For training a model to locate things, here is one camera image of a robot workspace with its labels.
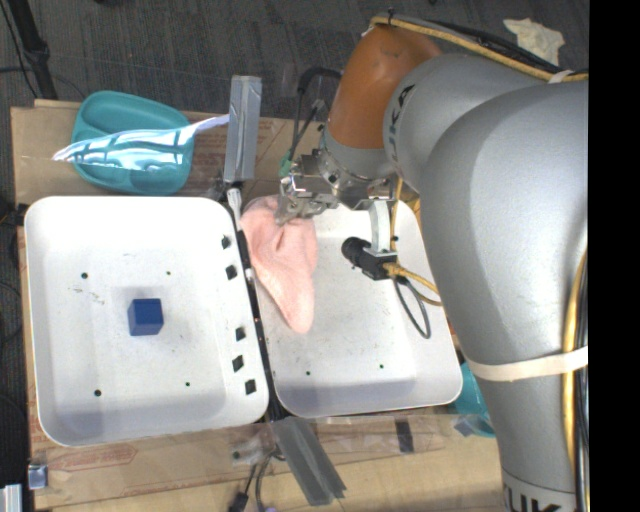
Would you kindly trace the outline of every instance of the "pink towel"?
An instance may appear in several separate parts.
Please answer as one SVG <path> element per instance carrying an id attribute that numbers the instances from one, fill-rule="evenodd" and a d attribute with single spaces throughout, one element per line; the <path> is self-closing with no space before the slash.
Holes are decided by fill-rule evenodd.
<path id="1" fill-rule="evenodd" d="M 251 264 L 291 329 L 305 333 L 313 323 L 312 274 L 318 241 L 312 219 L 293 219 L 278 226 L 278 196 L 251 201 L 240 224 L 247 238 Z"/>

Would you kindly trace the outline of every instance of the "zip tie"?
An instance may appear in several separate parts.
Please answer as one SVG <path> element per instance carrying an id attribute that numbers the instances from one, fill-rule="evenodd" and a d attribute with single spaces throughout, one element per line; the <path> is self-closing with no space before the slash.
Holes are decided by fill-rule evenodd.
<path id="1" fill-rule="evenodd" d="M 506 364 L 482 364 L 471 361 L 465 354 L 471 372 L 484 380 L 512 382 L 514 380 L 548 377 L 579 370 L 589 364 L 589 346 L 551 356 Z"/>
<path id="2" fill-rule="evenodd" d="M 565 69 L 564 71 L 559 71 L 555 75 L 552 75 L 551 78 L 549 78 L 549 81 L 547 83 L 559 84 L 560 82 L 562 82 L 565 76 L 569 76 L 571 73 L 573 73 L 573 70 L 571 69 Z"/>

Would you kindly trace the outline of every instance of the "blue cube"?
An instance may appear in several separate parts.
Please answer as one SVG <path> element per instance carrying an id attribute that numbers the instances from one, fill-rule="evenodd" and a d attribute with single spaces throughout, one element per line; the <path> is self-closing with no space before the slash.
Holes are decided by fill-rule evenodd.
<path id="1" fill-rule="evenodd" d="M 160 299 L 133 299 L 127 313 L 131 336 L 158 334 L 164 325 Z"/>

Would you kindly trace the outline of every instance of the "teal bowl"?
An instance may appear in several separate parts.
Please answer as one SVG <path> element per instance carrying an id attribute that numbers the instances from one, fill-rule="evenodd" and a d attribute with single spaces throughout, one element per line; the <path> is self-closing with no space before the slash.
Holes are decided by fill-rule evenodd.
<path id="1" fill-rule="evenodd" d="M 110 135 L 132 130 L 177 130 L 188 125 L 184 114 L 163 103 L 122 92 L 98 91 L 80 105 L 71 142 L 108 139 Z M 83 156 L 73 165 L 86 181 L 102 188 L 126 194 L 171 195 L 186 183 L 193 160 L 193 137 L 180 140 L 179 146 L 177 140 L 178 137 L 173 141 L 175 144 L 170 141 L 166 146 L 143 143 L 142 151 L 149 156 L 144 161 L 136 160 L 131 167 L 121 163 L 120 157 L 140 153 L 141 144 L 136 141 L 110 143 L 102 151 L 102 164 L 82 163 Z M 95 154 L 88 148 L 86 151 Z"/>

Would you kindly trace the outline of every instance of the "wooden table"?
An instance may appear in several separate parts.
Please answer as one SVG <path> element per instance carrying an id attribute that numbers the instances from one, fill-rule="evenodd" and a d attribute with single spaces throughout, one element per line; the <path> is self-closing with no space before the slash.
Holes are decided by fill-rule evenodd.
<path id="1" fill-rule="evenodd" d="M 82 180 L 70 164 L 52 162 L 65 147 L 79 104 L 36 100 L 32 108 L 11 109 L 16 203 L 30 205 L 51 195 L 105 195 Z M 211 114 L 185 113 L 191 120 Z M 310 126 L 298 151 L 317 144 L 317 123 Z M 255 180 L 243 187 L 243 199 L 278 190 L 280 158 L 290 145 L 293 122 L 263 118 L 260 122 Z M 215 175 L 224 165 L 226 127 L 199 136 L 192 174 L 178 195 L 210 196 Z M 28 269 L 19 229 L 24 346 L 29 392 L 31 455 L 48 468 L 48 485 L 37 489 L 37 510 L 226 511 L 244 487 L 248 460 L 234 451 L 273 442 L 268 424 L 194 434 L 142 439 L 106 446 L 72 448 L 57 445 L 38 421 L 31 346 Z M 347 491 L 326 507 L 310 507 L 286 463 L 274 461 L 263 481 L 263 501 L 285 510 L 327 511 L 470 511 L 499 512 L 502 483 L 495 439 L 463 436 L 455 415 L 435 409 L 406 411 L 414 452 L 402 454 L 392 415 L 336 418 L 313 427 L 336 465 Z M 256 510 L 249 502 L 248 512 Z"/>

